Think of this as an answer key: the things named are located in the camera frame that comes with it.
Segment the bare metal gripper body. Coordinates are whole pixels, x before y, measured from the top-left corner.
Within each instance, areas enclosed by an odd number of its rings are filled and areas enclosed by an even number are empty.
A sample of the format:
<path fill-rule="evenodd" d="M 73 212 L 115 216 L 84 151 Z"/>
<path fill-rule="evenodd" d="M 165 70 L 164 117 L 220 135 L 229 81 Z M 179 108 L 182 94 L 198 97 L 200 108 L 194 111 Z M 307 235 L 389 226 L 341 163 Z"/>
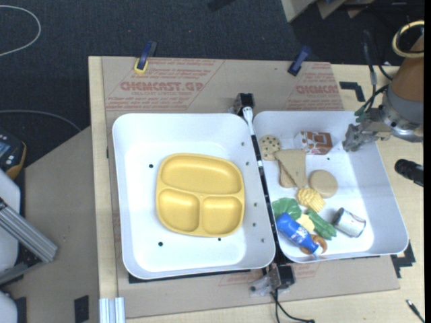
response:
<path fill-rule="evenodd" d="M 423 126 L 410 122 L 394 110 L 372 108 L 357 117 L 359 131 L 375 139 L 386 140 L 393 136 L 411 143 L 422 143 Z"/>

